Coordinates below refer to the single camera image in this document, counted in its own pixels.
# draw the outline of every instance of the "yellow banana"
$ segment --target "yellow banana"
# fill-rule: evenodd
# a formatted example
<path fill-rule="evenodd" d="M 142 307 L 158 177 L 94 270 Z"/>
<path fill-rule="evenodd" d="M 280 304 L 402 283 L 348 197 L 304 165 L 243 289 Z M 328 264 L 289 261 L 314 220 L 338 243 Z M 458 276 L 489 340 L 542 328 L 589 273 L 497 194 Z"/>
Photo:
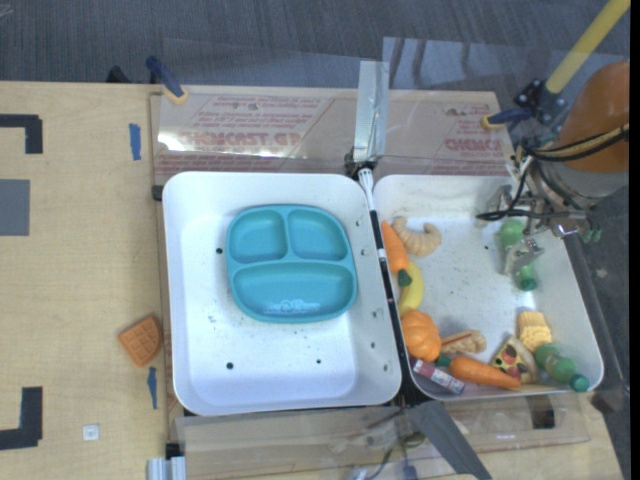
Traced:
<path fill-rule="evenodd" d="M 404 316 L 410 309 L 418 309 L 424 297 L 424 281 L 420 267 L 409 260 L 407 272 L 411 277 L 411 284 L 403 286 L 400 290 L 400 300 L 398 301 L 398 311 L 400 317 Z"/>

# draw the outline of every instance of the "gray square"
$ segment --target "gray square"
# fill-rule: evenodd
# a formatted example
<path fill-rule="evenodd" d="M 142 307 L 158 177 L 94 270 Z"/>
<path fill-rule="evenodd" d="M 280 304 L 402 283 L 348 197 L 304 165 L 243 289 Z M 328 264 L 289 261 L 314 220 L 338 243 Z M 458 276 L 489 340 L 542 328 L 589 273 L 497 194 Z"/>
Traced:
<path fill-rule="evenodd" d="M 29 236 L 30 180 L 0 179 L 0 236 Z"/>

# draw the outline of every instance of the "orange sponge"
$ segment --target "orange sponge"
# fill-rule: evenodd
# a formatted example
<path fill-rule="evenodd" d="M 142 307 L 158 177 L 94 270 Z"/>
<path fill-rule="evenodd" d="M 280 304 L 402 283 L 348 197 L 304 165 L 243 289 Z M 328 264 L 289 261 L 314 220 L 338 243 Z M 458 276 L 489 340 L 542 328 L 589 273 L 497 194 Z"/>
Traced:
<path fill-rule="evenodd" d="M 140 320 L 118 335 L 118 340 L 137 366 L 145 366 L 162 347 L 162 330 L 153 316 Z"/>

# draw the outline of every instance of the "wooden surface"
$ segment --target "wooden surface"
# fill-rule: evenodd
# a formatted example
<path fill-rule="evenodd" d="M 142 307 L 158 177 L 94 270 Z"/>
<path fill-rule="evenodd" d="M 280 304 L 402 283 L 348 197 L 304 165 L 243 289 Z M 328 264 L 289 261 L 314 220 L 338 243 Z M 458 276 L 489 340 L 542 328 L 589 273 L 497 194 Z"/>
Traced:
<path fill-rule="evenodd" d="M 29 236 L 0 237 L 0 430 L 18 426 L 23 387 L 44 392 L 42 440 L 0 451 L 0 478 L 142 479 L 146 461 L 164 455 L 163 354 L 151 363 L 154 410 L 148 368 L 136 367 L 117 340 L 138 319 L 161 316 L 149 142 L 149 96 L 157 92 L 0 82 L 0 112 L 38 114 L 44 130 L 44 154 L 25 155 L 23 130 L 0 129 L 0 178 L 31 181 Z M 139 161 L 130 123 L 141 129 Z M 602 416 L 581 403 L 588 441 L 483 453 L 487 469 L 495 478 L 622 478 Z M 94 423 L 100 439 L 84 441 L 83 426 Z M 424 477 L 446 474 L 433 460 L 424 467 Z M 343 477 L 323 470 L 295 478 Z"/>

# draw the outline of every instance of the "white square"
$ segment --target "white square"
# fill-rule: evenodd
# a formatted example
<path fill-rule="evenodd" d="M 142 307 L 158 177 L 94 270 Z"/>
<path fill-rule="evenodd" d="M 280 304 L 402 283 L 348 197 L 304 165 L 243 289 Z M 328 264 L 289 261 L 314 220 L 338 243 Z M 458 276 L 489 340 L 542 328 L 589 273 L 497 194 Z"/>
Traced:
<path fill-rule="evenodd" d="M 100 439 L 100 425 L 93 423 L 82 427 L 82 437 L 85 441 L 97 441 Z"/>

